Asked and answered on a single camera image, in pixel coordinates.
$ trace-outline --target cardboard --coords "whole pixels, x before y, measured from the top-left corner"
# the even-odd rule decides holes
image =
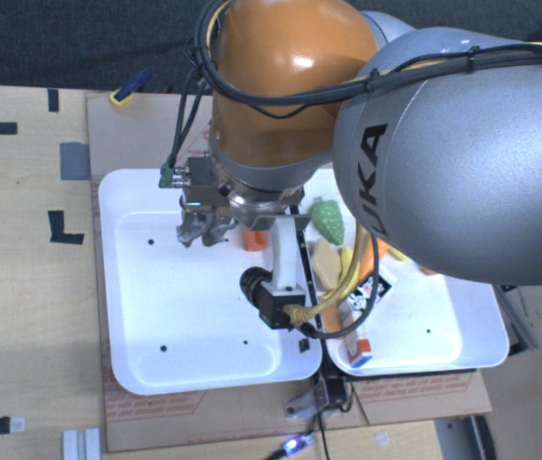
[[[215,443],[308,430],[310,424],[287,420],[283,406],[303,395],[309,380],[149,397],[131,394],[117,383],[111,372],[107,329],[99,184],[105,175],[118,169],[160,169],[171,148],[179,97],[135,94],[128,106],[116,108],[108,96],[87,95],[107,450]],[[211,98],[205,97],[178,164],[189,155],[204,154],[211,110]],[[327,428],[384,425],[490,410],[479,371],[360,381],[354,389],[357,400],[350,412],[326,417]]]

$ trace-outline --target black floor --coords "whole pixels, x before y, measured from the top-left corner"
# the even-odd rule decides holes
[[[542,0],[348,0],[414,27],[542,39]],[[179,91],[184,45],[206,0],[0,0],[0,84],[113,90],[148,68]]]

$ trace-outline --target green toy strawberry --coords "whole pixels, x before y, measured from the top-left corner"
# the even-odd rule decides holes
[[[346,225],[337,201],[317,200],[311,209],[311,221],[330,243],[343,245]]]

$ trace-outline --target wooden table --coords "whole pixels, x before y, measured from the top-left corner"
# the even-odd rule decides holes
[[[60,144],[86,144],[85,91],[0,86],[0,417],[22,417],[24,432],[0,436],[0,459],[60,459],[67,429],[103,430],[98,300],[88,180],[61,180]],[[83,244],[50,242],[48,211],[64,211],[66,233]],[[390,443],[380,445],[375,433]],[[332,460],[439,460],[432,421],[327,433]],[[257,459],[280,445],[260,438],[210,445],[104,453],[111,459]],[[322,443],[299,454],[322,459]]]

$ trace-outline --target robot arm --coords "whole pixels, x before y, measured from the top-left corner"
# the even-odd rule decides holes
[[[269,228],[332,160],[356,220],[417,263],[542,285],[542,45],[343,0],[212,0],[192,58],[214,106],[210,156],[178,177],[182,242]]]

